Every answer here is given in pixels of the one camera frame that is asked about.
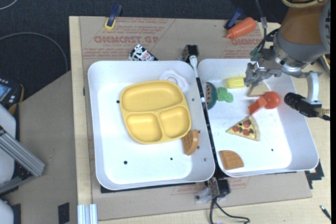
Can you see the black and white cow-print carton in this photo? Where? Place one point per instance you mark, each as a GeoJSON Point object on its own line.
{"type": "Point", "coordinates": [141, 54]}

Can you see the green cactus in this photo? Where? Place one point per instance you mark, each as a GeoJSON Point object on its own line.
{"type": "Point", "coordinates": [225, 95]}

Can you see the black cylinder on white bracket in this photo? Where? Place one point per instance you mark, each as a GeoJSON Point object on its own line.
{"type": "Point", "coordinates": [302, 103]}

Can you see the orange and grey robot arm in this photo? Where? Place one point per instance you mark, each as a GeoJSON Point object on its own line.
{"type": "Point", "coordinates": [304, 21]}

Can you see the white plastic tray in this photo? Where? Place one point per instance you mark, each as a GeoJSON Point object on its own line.
{"type": "Point", "coordinates": [147, 165]}
{"type": "Point", "coordinates": [265, 154]}

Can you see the yellow divided plate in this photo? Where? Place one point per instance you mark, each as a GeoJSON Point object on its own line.
{"type": "Point", "coordinates": [155, 112]}

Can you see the orange-red block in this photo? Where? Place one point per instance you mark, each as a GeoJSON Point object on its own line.
{"type": "Point", "coordinates": [257, 106]}

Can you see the tan wedge piece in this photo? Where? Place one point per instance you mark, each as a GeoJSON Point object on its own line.
{"type": "Point", "coordinates": [250, 90]}

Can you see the thin black and white rod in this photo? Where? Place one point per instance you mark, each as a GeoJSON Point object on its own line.
{"type": "Point", "coordinates": [202, 98]}

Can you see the brown waffle piece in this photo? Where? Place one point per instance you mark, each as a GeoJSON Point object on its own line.
{"type": "Point", "coordinates": [231, 160]}
{"type": "Point", "coordinates": [190, 142]}

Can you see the red and green watermelon slice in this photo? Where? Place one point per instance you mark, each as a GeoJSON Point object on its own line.
{"type": "Point", "coordinates": [210, 95]}

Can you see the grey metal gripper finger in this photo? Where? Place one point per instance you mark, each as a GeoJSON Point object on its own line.
{"type": "Point", "coordinates": [250, 74]}
{"type": "Point", "coordinates": [261, 77]}

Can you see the yellow corn cob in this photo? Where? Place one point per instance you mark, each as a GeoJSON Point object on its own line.
{"type": "Point", "coordinates": [235, 82]}

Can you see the brown cardboard board red print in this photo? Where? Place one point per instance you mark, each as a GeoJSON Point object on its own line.
{"type": "Point", "coordinates": [131, 39]}

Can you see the orange-red tomato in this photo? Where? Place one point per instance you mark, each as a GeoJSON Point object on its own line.
{"type": "Point", "coordinates": [272, 99]}

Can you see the yellow pizza slice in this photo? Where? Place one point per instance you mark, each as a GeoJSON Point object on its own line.
{"type": "Point", "coordinates": [245, 128]}

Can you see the black pen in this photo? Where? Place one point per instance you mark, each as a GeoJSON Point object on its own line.
{"type": "Point", "coordinates": [325, 212]}

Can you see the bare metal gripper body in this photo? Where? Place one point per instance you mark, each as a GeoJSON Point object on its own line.
{"type": "Point", "coordinates": [270, 63]}

